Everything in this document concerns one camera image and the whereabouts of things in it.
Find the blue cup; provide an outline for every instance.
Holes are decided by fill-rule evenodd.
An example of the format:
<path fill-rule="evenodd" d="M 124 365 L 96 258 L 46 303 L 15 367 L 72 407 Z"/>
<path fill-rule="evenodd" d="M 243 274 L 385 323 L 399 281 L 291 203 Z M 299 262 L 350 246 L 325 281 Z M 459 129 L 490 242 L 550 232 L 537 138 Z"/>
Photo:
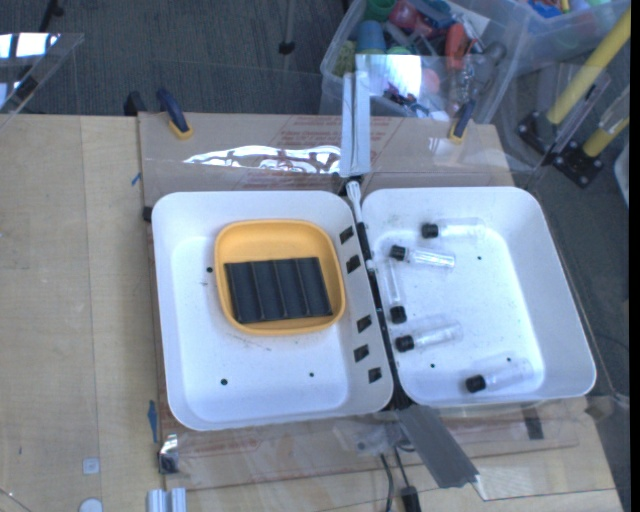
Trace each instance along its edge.
<path fill-rule="evenodd" d="M 384 34 L 380 22 L 374 20 L 362 21 L 358 25 L 356 53 L 383 54 L 386 51 L 387 45 L 384 42 Z"/>

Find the wooden table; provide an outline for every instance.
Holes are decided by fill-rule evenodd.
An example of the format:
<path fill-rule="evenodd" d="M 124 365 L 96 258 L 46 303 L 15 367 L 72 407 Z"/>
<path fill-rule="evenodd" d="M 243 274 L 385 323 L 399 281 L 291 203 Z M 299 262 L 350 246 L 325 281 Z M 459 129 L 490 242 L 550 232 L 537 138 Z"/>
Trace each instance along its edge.
<path fill-rule="evenodd" d="M 147 418 L 158 381 L 140 172 L 134 118 L 23 115 L 0 134 L 0 508 L 23 510 L 11 494 L 34 512 L 91 497 L 144 510 L 164 485 Z M 584 401 L 568 407 L 575 446 L 474 459 L 494 481 L 537 482 L 516 493 L 537 496 L 483 501 L 467 485 L 421 493 L 423 509 L 621 510 Z M 415 466 L 410 478 L 430 477 Z M 385 494 L 369 471 L 188 496 L 191 512 L 364 503 L 341 508 L 355 512 Z"/>

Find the yellow pole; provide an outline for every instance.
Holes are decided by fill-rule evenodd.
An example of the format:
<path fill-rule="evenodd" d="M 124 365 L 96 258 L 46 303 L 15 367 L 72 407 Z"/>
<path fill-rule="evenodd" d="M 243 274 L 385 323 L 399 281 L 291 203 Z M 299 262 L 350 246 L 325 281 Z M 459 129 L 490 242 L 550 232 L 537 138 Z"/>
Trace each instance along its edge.
<path fill-rule="evenodd" d="M 624 130 L 624 128 L 629 124 L 629 118 L 620 121 L 618 125 L 613 130 L 613 133 L 609 133 L 602 128 L 598 128 L 595 132 L 591 134 L 591 137 L 587 139 L 587 141 L 582 145 L 582 150 L 585 152 L 587 156 L 591 158 L 597 157 L 602 150 L 609 145 L 616 136 Z"/>
<path fill-rule="evenodd" d="M 631 6 L 627 8 L 611 31 L 589 56 L 578 74 L 569 82 L 555 104 L 547 112 L 547 119 L 558 125 L 576 102 L 591 87 L 600 72 L 611 62 L 620 48 L 631 37 Z"/>

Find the black hole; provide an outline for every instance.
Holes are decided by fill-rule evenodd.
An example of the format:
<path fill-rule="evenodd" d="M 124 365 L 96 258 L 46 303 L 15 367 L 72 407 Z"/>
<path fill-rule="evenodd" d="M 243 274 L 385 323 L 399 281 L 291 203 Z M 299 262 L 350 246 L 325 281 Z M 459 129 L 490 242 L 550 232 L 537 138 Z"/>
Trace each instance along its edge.
<path fill-rule="evenodd" d="M 371 368 L 369 370 L 369 384 L 382 378 L 382 370 L 380 368 Z"/>
<path fill-rule="evenodd" d="M 362 361 L 365 357 L 369 355 L 369 345 L 362 345 L 353 351 L 353 357 L 356 360 L 356 363 Z"/>
<path fill-rule="evenodd" d="M 353 236 L 353 227 L 349 226 L 342 233 L 340 233 L 340 243 L 341 244 L 345 243 L 352 236 Z"/>
<path fill-rule="evenodd" d="M 367 327 L 371 325 L 371 315 L 367 315 L 360 320 L 358 320 L 358 332 L 364 331 Z"/>
<path fill-rule="evenodd" d="M 358 255 L 356 254 L 349 261 L 347 261 L 347 273 L 350 274 L 359 266 L 360 266 L 360 258 L 358 258 Z"/>

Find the white tray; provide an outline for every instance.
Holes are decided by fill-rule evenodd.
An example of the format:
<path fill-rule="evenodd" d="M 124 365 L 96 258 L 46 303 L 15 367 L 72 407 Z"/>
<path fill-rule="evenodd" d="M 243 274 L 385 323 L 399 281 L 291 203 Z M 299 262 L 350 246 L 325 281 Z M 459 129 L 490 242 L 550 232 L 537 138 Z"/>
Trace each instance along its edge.
<path fill-rule="evenodd" d="M 249 219 L 306 220 L 329 234 L 348 304 L 337 323 L 280 338 L 249 335 L 230 324 L 207 269 L 214 267 L 217 233 Z M 338 196 L 175 193 L 154 206 L 152 228 L 168 400 L 185 426 L 217 430 L 364 414 L 388 403 L 393 383 L 380 326 L 351 210 Z M 354 236 L 342 243 L 347 228 Z M 347 273 L 355 255 L 361 265 Z M 371 325 L 358 332 L 358 320 L 366 317 Z"/>
<path fill-rule="evenodd" d="M 400 382 L 417 403 L 438 407 L 531 402 L 582 396 L 595 365 L 543 212 L 514 187 L 379 190 L 363 217 L 374 261 L 392 242 L 451 252 L 451 270 L 395 265 L 407 325 L 440 315 L 459 321 L 459 341 L 396 352 Z M 479 218 L 486 235 L 424 240 L 437 219 Z M 406 329 L 390 325 L 392 337 Z M 533 377 L 503 389 L 469 393 L 466 378 L 527 358 Z"/>

